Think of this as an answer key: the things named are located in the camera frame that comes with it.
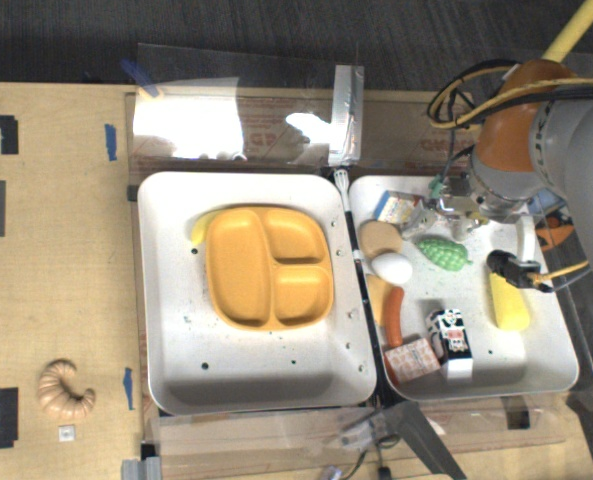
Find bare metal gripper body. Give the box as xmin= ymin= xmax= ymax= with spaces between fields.
xmin=438 ymin=174 xmax=532 ymax=225

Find blue and white packet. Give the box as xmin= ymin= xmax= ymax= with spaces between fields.
xmin=373 ymin=190 xmax=423 ymax=226

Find green grapes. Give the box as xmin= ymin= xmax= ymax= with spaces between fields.
xmin=414 ymin=235 xmax=473 ymax=273

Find tan bread roll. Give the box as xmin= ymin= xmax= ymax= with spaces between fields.
xmin=357 ymin=219 xmax=405 ymax=261

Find white egg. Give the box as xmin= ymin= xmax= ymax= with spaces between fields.
xmin=370 ymin=251 xmax=414 ymax=286

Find white plastic tray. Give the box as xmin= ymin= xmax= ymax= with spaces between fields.
xmin=348 ymin=174 xmax=581 ymax=403
xmin=136 ymin=170 xmax=379 ymax=416

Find yellow pizza slice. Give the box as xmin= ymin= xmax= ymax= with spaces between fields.
xmin=365 ymin=273 xmax=395 ymax=327

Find orange sausage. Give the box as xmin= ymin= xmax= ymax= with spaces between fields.
xmin=381 ymin=285 xmax=406 ymax=349

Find black and white milk carton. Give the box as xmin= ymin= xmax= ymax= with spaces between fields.
xmin=424 ymin=308 xmax=475 ymax=381

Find orange divided plate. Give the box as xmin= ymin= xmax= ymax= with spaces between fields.
xmin=204 ymin=206 xmax=336 ymax=332

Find tan croissant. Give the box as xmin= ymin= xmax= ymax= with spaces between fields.
xmin=36 ymin=358 xmax=98 ymax=422

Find black cylinder on white bracket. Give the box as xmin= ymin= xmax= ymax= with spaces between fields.
xmin=486 ymin=214 xmax=545 ymax=291

